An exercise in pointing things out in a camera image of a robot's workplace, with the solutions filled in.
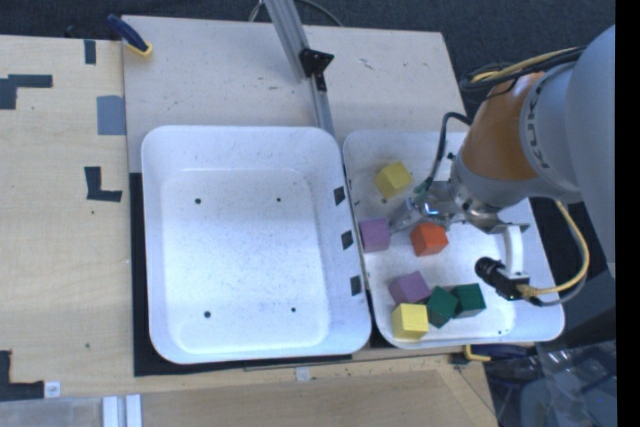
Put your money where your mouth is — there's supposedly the yellow cube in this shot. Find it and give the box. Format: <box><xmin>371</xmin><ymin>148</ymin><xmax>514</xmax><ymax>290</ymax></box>
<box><xmin>373</xmin><ymin>160</ymin><xmax>414</xmax><ymax>199</ymax></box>
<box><xmin>390</xmin><ymin>302</ymin><xmax>431</xmax><ymax>342</ymax></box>

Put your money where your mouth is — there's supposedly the black cylinder on white bracket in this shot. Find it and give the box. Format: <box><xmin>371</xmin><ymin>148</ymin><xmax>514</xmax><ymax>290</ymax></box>
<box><xmin>473</xmin><ymin>222</ymin><xmax>532</xmax><ymax>302</ymax></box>

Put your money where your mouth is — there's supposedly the pale wood board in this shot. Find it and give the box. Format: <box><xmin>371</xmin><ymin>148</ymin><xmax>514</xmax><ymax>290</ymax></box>
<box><xmin>121</xmin><ymin>14</ymin><xmax>497</xmax><ymax>397</ymax></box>

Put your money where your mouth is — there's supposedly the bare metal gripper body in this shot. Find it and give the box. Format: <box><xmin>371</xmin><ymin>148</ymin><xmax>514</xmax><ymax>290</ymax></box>
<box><xmin>417</xmin><ymin>180</ymin><xmax>502</xmax><ymax>234</ymax></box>

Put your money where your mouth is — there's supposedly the green cube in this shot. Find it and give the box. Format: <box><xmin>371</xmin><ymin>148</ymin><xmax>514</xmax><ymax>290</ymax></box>
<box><xmin>450</xmin><ymin>282</ymin><xmax>487</xmax><ymax>320</ymax></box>
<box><xmin>425</xmin><ymin>285</ymin><xmax>460</xmax><ymax>330</ymax></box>

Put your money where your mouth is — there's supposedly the purple cube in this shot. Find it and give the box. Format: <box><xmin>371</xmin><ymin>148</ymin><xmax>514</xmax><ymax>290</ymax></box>
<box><xmin>387</xmin><ymin>270</ymin><xmax>432</xmax><ymax>306</ymax></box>
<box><xmin>358</xmin><ymin>216</ymin><xmax>392</xmax><ymax>254</ymax></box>

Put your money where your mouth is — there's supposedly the white plastic tray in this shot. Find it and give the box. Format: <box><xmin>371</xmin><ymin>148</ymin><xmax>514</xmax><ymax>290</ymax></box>
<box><xmin>342</xmin><ymin>129</ymin><xmax>567</xmax><ymax>351</ymax></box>
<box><xmin>140</xmin><ymin>124</ymin><xmax>373</xmax><ymax>365</ymax></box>

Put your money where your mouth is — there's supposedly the orange cube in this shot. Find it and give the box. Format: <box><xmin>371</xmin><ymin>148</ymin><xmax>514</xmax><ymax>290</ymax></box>
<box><xmin>409</xmin><ymin>221</ymin><xmax>450</xmax><ymax>258</ymax></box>

